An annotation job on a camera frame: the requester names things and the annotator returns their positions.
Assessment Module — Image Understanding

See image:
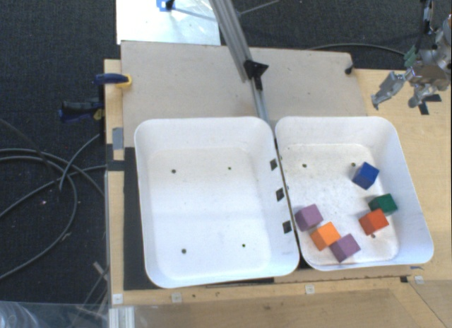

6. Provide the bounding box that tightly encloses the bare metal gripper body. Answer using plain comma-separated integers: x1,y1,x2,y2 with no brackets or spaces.
405,35,452,91

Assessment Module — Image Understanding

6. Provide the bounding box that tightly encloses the blue cube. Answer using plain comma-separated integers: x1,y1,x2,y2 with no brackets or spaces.
352,161,381,191

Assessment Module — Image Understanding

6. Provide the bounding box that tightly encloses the green cube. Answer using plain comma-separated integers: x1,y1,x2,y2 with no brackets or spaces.
367,193,399,215

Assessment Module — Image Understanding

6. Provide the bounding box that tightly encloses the white plastic tray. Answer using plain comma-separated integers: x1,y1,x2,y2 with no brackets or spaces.
133,116,302,290
274,115,435,272

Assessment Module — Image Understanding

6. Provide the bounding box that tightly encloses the red cube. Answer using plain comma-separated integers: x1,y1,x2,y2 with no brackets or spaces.
358,208,390,236

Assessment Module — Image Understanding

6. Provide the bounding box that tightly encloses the thin black rod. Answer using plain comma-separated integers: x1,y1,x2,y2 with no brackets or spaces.
273,131,301,254

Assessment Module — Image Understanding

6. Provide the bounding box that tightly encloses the purple cube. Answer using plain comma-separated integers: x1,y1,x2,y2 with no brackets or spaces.
329,233,362,264
294,204,324,233

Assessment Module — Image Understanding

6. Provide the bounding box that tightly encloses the orange cube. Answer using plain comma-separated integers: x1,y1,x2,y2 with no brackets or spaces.
309,221,342,252

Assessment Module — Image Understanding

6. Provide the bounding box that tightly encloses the pale flat board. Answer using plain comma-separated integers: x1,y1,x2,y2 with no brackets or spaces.
119,40,369,149

